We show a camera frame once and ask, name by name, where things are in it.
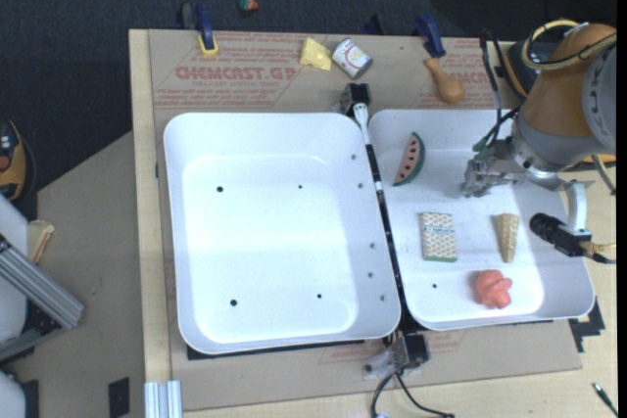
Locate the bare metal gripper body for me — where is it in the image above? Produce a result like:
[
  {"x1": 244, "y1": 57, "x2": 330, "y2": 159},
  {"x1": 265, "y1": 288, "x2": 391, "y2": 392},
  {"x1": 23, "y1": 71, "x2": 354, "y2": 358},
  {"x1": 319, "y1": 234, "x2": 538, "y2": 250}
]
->
[{"x1": 478, "y1": 146, "x2": 564, "y2": 192}]

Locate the beige waffle cone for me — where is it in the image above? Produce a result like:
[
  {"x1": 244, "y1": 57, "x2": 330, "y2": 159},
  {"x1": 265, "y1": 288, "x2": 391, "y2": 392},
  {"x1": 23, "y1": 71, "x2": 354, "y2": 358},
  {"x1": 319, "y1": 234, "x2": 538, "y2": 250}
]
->
[{"x1": 492, "y1": 212, "x2": 521, "y2": 264}]

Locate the toy watermelon slice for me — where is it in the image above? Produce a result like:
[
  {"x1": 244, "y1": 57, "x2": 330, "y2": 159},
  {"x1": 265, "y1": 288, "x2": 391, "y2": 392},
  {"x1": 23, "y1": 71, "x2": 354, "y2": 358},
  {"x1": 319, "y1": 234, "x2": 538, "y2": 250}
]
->
[{"x1": 392, "y1": 131, "x2": 426, "y2": 188}]

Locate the small patterned carton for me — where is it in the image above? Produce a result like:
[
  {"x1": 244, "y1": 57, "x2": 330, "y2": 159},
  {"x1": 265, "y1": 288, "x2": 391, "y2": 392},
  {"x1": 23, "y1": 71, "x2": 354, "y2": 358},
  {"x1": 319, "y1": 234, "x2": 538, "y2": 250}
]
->
[{"x1": 417, "y1": 210, "x2": 459, "y2": 263}]

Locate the white plastic tray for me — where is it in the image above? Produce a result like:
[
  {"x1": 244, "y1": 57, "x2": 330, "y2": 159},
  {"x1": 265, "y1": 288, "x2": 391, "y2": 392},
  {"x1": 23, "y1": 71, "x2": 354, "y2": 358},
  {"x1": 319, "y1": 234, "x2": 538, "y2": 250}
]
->
[
  {"x1": 366, "y1": 108, "x2": 597, "y2": 332},
  {"x1": 162, "y1": 111, "x2": 403, "y2": 355}
]

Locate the thin black and white rod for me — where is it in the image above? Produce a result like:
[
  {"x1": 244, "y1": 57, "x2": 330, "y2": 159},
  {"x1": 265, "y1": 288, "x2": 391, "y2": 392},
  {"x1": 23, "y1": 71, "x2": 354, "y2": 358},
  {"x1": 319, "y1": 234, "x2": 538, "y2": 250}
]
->
[{"x1": 352, "y1": 104, "x2": 409, "y2": 335}]

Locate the brown toy chicken drumstick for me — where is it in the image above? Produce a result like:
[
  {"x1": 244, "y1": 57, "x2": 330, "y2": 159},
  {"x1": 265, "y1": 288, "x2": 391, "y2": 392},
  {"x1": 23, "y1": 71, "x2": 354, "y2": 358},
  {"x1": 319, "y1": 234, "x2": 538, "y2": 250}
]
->
[{"x1": 423, "y1": 57, "x2": 466, "y2": 105}]

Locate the small white can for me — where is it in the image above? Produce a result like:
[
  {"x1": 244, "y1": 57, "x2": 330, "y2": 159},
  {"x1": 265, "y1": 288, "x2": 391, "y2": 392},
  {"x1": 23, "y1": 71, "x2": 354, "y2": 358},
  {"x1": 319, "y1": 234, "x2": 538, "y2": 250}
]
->
[{"x1": 331, "y1": 37, "x2": 373, "y2": 80}]

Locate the yellow cheese wedge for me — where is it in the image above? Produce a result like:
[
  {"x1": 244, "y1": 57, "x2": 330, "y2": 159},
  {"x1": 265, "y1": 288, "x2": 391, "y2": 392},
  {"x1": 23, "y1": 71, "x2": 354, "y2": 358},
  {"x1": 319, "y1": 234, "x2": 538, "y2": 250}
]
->
[{"x1": 299, "y1": 36, "x2": 334, "y2": 73}]

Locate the brown cardboard board red print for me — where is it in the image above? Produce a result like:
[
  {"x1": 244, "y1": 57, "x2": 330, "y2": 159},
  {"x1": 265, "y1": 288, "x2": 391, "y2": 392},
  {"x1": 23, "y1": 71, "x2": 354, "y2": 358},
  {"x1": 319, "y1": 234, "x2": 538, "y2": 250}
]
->
[{"x1": 146, "y1": 28, "x2": 585, "y2": 412}]

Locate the toy sandwich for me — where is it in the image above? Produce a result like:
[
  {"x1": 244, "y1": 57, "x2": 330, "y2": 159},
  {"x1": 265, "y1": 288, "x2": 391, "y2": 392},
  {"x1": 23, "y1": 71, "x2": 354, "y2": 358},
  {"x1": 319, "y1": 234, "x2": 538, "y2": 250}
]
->
[{"x1": 26, "y1": 218, "x2": 56, "y2": 263}]

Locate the black cylinder on white bracket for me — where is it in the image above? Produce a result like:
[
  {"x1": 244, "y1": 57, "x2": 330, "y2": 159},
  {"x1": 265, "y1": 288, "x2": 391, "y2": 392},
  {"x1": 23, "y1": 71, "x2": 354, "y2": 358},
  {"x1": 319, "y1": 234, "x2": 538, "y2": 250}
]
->
[{"x1": 528, "y1": 180, "x2": 597, "y2": 258}]

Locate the black block with thin wires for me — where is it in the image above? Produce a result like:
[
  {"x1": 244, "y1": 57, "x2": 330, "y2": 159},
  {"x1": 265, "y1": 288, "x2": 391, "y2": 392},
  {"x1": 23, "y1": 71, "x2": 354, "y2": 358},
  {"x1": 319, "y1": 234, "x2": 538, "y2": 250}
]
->
[
  {"x1": 362, "y1": 332, "x2": 432, "y2": 381},
  {"x1": 334, "y1": 81, "x2": 371, "y2": 115}
]

